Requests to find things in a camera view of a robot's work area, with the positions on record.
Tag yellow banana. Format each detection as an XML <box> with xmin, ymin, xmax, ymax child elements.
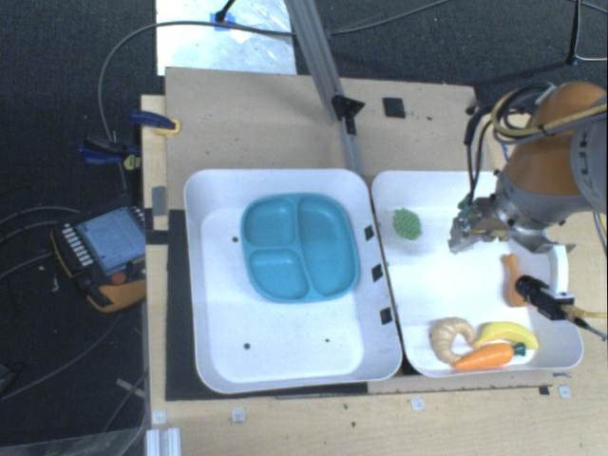
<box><xmin>471</xmin><ymin>320</ymin><xmax>541</xmax><ymax>352</ymax></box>

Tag white plastic tray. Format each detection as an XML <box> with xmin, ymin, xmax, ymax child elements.
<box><xmin>370</xmin><ymin>169</ymin><xmax>585</xmax><ymax>379</ymax></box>
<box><xmin>182</xmin><ymin>167</ymin><xmax>405</xmax><ymax>395</ymax></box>

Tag brown cardboard board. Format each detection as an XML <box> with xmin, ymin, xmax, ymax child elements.
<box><xmin>163</xmin><ymin>66</ymin><xmax>558</xmax><ymax>401</ymax></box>

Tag green toy grapes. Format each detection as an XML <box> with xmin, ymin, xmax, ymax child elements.
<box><xmin>391</xmin><ymin>207</ymin><xmax>424</xmax><ymax>242</ymax></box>

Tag orange toy chicken drumstick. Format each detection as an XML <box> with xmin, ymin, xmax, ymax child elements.
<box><xmin>502</xmin><ymin>253</ymin><xmax>531</xmax><ymax>309</ymax></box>

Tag beige toy croissant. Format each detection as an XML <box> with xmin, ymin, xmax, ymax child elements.
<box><xmin>429</xmin><ymin>316</ymin><xmax>477</xmax><ymax>365</ymax></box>

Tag orange carrot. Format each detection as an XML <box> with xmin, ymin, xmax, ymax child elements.
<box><xmin>452</xmin><ymin>341</ymin><xmax>527</xmax><ymax>371</ymax></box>

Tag blue divided plate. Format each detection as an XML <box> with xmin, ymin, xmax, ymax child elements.
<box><xmin>239</xmin><ymin>192</ymin><xmax>360</xmax><ymax>304</ymax></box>

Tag black cylinder on white bracket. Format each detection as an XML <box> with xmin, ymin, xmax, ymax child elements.
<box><xmin>515</xmin><ymin>243</ymin><xmax>579</xmax><ymax>322</ymax></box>

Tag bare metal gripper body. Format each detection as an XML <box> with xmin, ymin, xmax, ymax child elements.
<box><xmin>467</xmin><ymin>196</ymin><xmax>555</xmax><ymax>257</ymax></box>

